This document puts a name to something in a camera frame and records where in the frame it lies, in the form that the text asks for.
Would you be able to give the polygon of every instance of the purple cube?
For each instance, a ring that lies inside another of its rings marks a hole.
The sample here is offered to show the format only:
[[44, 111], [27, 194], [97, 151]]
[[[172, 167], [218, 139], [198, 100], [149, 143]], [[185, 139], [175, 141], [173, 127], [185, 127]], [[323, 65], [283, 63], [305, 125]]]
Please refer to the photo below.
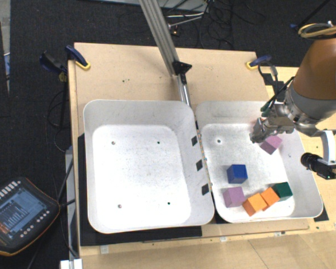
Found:
[[243, 183], [248, 179], [245, 164], [233, 164], [227, 171], [229, 183]]
[[228, 188], [223, 192], [223, 197], [226, 207], [241, 206], [242, 203], [246, 200], [241, 186]]
[[274, 151], [280, 146], [282, 139], [278, 136], [269, 136], [260, 147], [268, 154], [272, 155]]

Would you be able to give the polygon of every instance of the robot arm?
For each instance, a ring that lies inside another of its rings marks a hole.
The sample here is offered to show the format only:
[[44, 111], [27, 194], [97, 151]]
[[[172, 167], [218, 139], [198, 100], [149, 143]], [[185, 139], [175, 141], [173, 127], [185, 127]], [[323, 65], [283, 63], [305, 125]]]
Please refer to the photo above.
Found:
[[250, 139], [260, 143], [271, 135], [292, 133], [294, 129], [309, 137], [320, 137], [324, 157], [305, 154], [301, 162], [320, 176], [333, 179], [336, 178], [336, 130], [316, 128], [319, 122], [336, 113], [336, 26], [323, 25], [327, 25], [327, 29], [314, 33], [304, 31], [311, 30], [312, 25], [299, 30], [301, 36], [315, 41], [286, 90], [284, 102], [275, 103], [268, 114], [264, 112], [263, 117], [257, 119]]

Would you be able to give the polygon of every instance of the orange cube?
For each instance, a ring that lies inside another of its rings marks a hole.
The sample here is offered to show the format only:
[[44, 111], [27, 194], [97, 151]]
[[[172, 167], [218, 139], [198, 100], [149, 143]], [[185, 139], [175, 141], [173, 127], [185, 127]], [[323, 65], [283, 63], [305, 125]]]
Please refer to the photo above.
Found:
[[275, 202], [278, 202], [280, 200], [279, 195], [277, 195], [276, 192], [271, 187], [262, 192], [262, 198], [265, 200], [267, 204], [267, 206], [263, 208], [264, 211], [269, 207], [271, 207], [271, 205], [273, 205]]
[[267, 207], [267, 203], [262, 198], [260, 193], [254, 194], [253, 196], [249, 197], [244, 203], [242, 204], [243, 208], [245, 209], [246, 213], [249, 216], [254, 215], [258, 211]]

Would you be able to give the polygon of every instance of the metal pole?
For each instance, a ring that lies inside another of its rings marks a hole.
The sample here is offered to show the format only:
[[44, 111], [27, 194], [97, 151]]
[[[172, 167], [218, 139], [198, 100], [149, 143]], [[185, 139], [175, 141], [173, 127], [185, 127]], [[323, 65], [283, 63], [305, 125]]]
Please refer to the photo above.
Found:
[[182, 22], [178, 22], [178, 23], [174, 23], [174, 24], [168, 24], [169, 27], [173, 27], [173, 26], [177, 26], [177, 25], [181, 25], [181, 24], [184, 24], [184, 23], [187, 23], [187, 22], [191, 22], [191, 21], [194, 21], [194, 20], [197, 20], [197, 19], [201, 19], [202, 17], [196, 17], [196, 18], [192, 18], [192, 19], [189, 19], [189, 20], [185, 20], [185, 21], [182, 21]]
[[182, 82], [180, 75], [175, 74], [172, 65], [173, 62], [179, 62], [179, 57], [157, 0], [139, 0], [139, 4], [142, 7], [169, 74], [176, 76], [181, 101], [191, 106], [188, 86]]

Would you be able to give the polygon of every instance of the blue clamp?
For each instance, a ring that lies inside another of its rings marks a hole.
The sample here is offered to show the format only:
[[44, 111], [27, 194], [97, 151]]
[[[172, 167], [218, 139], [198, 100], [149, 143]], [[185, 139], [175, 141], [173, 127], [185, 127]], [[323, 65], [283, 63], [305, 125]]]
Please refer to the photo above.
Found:
[[76, 61], [76, 65], [78, 65], [80, 68], [87, 71], [91, 64], [85, 60], [85, 58], [81, 55], [79, 51], [77, 51], [73, 46], [67, 45], [65, 47], [65, 51], [69, 56], [69, 59], [73, 59]]
[[67, 75], [67, 68], [61, 62], [57, 61], [49, 53], [47, 53], [47, 51], [45, 51], [40, 56], [40, 64], [48, 72], [53, 72], [58, 75], [64, 73]]
[[272, 59], [272, 57], [270, 55], [264, 55], [261, 56], [255, 60], [253, 60], [252, 62], [247, 62], [246, 66], [248, 69], [256, 69], [258, 67], [259, 64], [263, 63], [263, 62], [269, 62]]

